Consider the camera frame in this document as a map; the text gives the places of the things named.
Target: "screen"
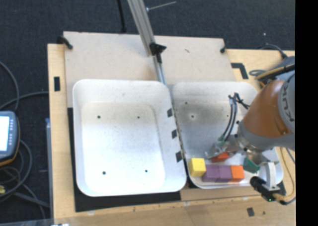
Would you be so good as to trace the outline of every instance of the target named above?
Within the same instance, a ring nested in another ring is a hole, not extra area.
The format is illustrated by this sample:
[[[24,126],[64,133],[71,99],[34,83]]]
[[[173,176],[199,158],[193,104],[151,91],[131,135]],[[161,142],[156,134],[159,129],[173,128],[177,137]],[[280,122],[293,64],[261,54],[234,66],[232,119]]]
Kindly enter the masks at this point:
[[[0,151],[6,151],[8,147],[10,118],[0,116]]]

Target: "yellow block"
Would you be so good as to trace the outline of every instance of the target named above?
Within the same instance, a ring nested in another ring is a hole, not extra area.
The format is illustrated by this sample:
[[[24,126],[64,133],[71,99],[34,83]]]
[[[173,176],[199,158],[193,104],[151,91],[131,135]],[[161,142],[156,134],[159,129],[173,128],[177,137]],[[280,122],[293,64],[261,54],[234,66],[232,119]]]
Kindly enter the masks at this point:
[[[188,167],[191,176],[202,176],[207,171],[203,158],[191,158]]]

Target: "cube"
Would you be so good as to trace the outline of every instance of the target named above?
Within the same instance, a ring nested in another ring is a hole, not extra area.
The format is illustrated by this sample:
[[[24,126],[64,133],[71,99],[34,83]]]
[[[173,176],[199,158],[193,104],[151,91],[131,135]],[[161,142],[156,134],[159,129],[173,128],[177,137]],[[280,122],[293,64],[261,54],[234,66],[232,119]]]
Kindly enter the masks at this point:
[[[232,180],[232,171],[230,165],[219,165],[220,178],[217,180],[218,183],[227,183]]]
[[[220,178],[218,165],[208,164],[206,169],[207,171],[202,176],[203,182],[216,182]]]
[[[230,156],[227,152],[224,152],[222,154],[219,154],[216,157],[211,158],[212,162],[221,162],[221,161],[225,161],[226,159],[228,159]]]
[[[191,176],[202,176],[206,172],[204,158],[191,158],[188,162],[189,173]]]
[[[242,165],[231,165],[232,180],[230,182],[241,182],[244,178],[244,169]]]

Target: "wooden table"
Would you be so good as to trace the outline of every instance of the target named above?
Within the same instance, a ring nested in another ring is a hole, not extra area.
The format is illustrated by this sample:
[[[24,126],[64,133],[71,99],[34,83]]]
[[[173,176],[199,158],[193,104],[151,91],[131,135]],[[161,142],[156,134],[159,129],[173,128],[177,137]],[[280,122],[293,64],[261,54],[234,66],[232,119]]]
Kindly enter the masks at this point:
[[[48,44],[48,75],[50,92],[50,124],[53,174],[53,211],[55,223],[70,225],[296,225],[296,202],[282,206],[266,202],[252,187],[227,190],[181,191],[180,202],[127,206],[96,211],[75,211],[69,123],[67,115],[64,45]],[[293,51],[285,52],[288,56]],[[254,69],[268,70],[281,62],[273,50],[227,50],[231,63],[243,64],[247,73]],[[233,69],[237,81],[246,81],[257,90],[253,77],[243,79]],[[60,91],[54,92],[54,77],[60,77]],[[286,150],[277,149],[284,171],[287,193],[293,191],[295,166]]]

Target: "black floor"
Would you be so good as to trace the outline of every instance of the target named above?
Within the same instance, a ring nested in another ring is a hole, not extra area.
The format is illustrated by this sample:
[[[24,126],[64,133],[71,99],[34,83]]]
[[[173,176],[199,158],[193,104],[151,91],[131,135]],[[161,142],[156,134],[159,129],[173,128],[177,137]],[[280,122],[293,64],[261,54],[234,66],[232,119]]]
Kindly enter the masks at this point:
[[[295,49],[296,0],[144,0],[155,35],[223,38],[227,48],[255,49],[266,43]],[[122,0],[127,32],[137,34]],[[0,61],[14,74],[20,95],[48,91],[47,44],[63,31],[119,33],[116,0],[0,0]],[[0,67],[0,106],[16,98],[10,76]],[[5,110],[12,110],[10,104]],[[21,138],[31,149],[32,170],[25,184],[49,202],[46,146],[47,95],[22,99],[17,110]],[[4,172],[0,171],[0,181]],[[25,188],[18,190],[28,194]],[[44,209],[45,217],[50,211]],[[39,207],[19,197],[0,198],[0,223],[41,219]]]

